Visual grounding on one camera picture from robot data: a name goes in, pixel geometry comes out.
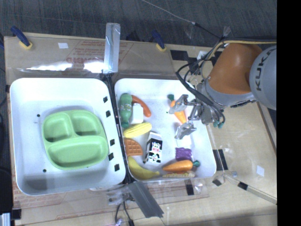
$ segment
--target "brown waffle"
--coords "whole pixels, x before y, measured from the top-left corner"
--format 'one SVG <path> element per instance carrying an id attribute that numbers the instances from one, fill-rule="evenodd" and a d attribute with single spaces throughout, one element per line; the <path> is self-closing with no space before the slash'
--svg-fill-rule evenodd
<path id="1" fill-rule="evenodd" d="M 126 146 L 127 156 L 142 156 L 143 151 L 138 142 L 133 139 L 125 138 L 124 144 Z"/>

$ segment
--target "robotic arm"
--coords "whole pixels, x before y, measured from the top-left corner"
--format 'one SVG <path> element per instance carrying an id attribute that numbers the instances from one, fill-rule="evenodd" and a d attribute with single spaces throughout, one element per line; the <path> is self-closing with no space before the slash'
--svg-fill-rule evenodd
<path id="1" fill-rule="evenodd" d="M 188 122 L 180 126 L 175 138 L 182 139 L 194 132 L 194 120 L 201 120 L 203 124 L 213 123 L 221 128 L 225 123 L 223 111 L 227 107 L 238 107 L 250 102 L 259 101 L 263 105 L 276 110 L 276 64 L 277 47 L 273 46 L 264 51 L 258 44 L 272 44 L 275 40 L 234 39 L 220 40 L 217 45 L 200 60 L 193 64 L 182 66 L 176 75 L 188 91 L 196 99 L 188 101 L 187 95 L 182 95 L 170 109 L 169 113 L 181 111 L 187 106 L 193 106 Z M 228 44 L 221 53 L 209 76 L 204 78 L 202 68 L 204 63 L 213 56 L 223 44 Z M 203 76 L 203 80 L 196 88 L 192 88 L 179 75 L 186 66 L 194 67 L 196 73 Z"/>

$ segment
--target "yellow clamp tip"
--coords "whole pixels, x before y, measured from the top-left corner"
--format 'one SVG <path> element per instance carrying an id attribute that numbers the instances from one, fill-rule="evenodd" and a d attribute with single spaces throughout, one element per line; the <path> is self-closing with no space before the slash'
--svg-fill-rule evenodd
<path id="1" fill-rule="evenodd" d="M 161 52 L 164 52 L 166 50 L 166 47 L 165 48 L 161 48 L 161 46 L 157 43 L 156 44 L 156 47 L 157 49 L 159 49 Z"/>
<path id="2" fill-rule="evenodd" d="M 32 43 L 29 41 L 29 46 L 26 46 L 24 43 L 22 43 L 21 41 L 19 41 L 19 44 L 27 50 L 30 50 L 32 48 Z"/>

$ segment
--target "yellow corn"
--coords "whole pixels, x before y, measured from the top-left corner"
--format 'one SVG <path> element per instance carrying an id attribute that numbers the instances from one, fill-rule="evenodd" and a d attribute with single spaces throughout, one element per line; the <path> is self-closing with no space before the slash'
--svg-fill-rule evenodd
<path id="1" fill-rule="evenodd" d="M 124 137 L 132 138 L 143 135 L 151 130 L 151 124 L 149 122 L 144 122 L 138 125 L 134 125 L 123 131 Z"/>

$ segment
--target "toy milk carton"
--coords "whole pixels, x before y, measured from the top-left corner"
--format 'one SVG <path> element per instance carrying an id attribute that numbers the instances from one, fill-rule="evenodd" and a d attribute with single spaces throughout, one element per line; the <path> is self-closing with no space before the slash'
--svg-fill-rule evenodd
<path id="1" fill-rule="evenodd" d="M 148 161 L 153 163 L 161 163 L 162 161 L 162 137 L 154 132 L 150 132 L 146 144 L 146 154 L 143 163 Z"/>

